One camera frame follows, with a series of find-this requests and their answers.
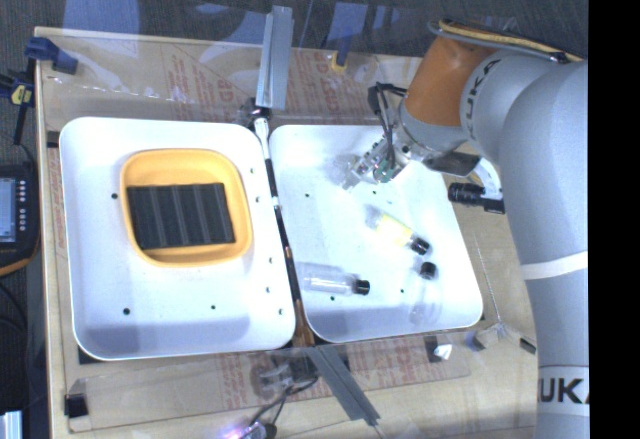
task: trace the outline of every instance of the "white tray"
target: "white tray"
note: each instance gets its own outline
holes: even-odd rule
[[[368,295],[303,291],[314,332],[348,342],[456,329],[476,323],[482,297],[442,175],[412,162],[387,184],[340,187],[346,163],[380,139],[368,126],[281,126],[271,136],[283,219],[300,277],[304,263],[335,266],[371,284]],[[419,256],[365,225],[375,206],[403,221],[432,248]],[[418,275],[437,265],[433,280]]]
[[[233,261],[157,267],[127,237],[120,169],[147,149],[201,148],[231,159],[251,214],[253,243]],[[258,139],[231,124],[80,118],[60,136],[73,330],[102,360],[269,350],[295,317]]]

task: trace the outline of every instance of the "transparent bottle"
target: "transparent bottle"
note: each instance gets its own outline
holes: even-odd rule
[[[358,279],[339,267],[318,263],[299,263],[301,287],[307,291],[323,291],[334,295],[367,295],[369,281]]]
[[[409,226],[377,208],[367,210],[367,225],[400,247],[409,247],[418,254],[426,254],[429,242],[420,238]]]

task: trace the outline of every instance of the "bottle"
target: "bottle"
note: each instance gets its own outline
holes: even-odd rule
[[[299,263],[302,289],[324,291],[334,295],[367,295],[371,289],[369,281],[358,279],[338,267],[318,263]]]
[[[426,254],[429,250],[429,242],[420,238],[409,226],[382,210],[370,207],[367,212],[367,225],[400,247],[409,247],[420,255]]]

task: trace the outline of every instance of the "bottle cap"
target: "bottle cap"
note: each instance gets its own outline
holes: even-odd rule
[[[411,250],[417,252],[418,254],[422,255],[422,254],[426,254],[426,252],[429,250],[429,242],[427,242],[426,240],[423,240],[422,238],[415,238],[412,242],[411,242]]]
[[[436,275],[437,267],[431,261],[425,261],[420,267],[420,277],[423,279],[433,279]]]
[[[365,281],[364,279],[356,280],[356,287],[354,289],[354,293],[358,293],[359,295],[367,295],[370,289],[371,289],[371,285],[369,284],[369,281]]]

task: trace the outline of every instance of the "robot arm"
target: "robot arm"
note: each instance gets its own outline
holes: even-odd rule
[[[437,37],[398,108],[396,166],[376,165],[388,149],[378,144],[380,156],[367,153],[343,185],[369,171],[389,181],[413,157],[458,175],[471,166],[483,179],[475,194],[451,187],[452,200],[482,204],[504,194],[536,326],[536,439],[590,434],[587,88],[586,60]],[[461,158],[463,142],[482,159]]]

